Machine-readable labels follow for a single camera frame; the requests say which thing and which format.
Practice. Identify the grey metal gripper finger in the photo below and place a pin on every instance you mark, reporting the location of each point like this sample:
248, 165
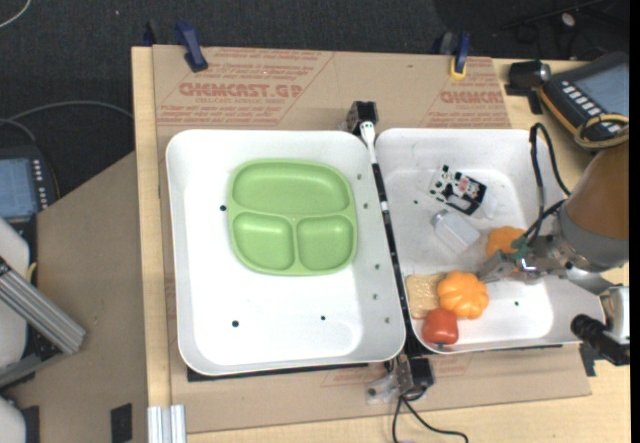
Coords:
492, 265
520, 273

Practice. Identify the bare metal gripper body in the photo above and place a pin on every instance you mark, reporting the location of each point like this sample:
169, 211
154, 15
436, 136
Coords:
550, 258

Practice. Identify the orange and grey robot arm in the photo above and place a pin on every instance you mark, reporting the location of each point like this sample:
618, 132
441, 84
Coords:
602, 191

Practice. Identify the orange toy pepper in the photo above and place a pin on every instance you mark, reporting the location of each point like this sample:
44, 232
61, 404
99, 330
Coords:
502, 240

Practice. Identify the yellow orange toy pumpkin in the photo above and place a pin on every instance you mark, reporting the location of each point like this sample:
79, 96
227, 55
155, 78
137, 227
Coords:
462, 295

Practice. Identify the white plastic tray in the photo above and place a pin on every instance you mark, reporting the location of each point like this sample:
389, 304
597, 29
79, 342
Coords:
510, 316
280, 311

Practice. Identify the tan toy biscuit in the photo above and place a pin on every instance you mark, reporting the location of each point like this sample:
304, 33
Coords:
421, 293

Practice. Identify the red toy pepper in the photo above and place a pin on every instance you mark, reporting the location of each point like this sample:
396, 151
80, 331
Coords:
440, 327

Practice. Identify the thin black and white rod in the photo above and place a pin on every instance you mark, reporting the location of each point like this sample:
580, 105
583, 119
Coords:
385, 206

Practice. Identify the green divided plate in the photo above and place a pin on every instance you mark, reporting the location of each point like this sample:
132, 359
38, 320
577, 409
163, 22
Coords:
292, 216

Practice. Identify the brown cardboard board red print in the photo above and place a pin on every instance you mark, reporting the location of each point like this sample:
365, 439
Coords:
300, 81

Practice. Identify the black cylinder on white bracket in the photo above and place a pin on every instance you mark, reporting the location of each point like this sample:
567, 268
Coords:
597, 333

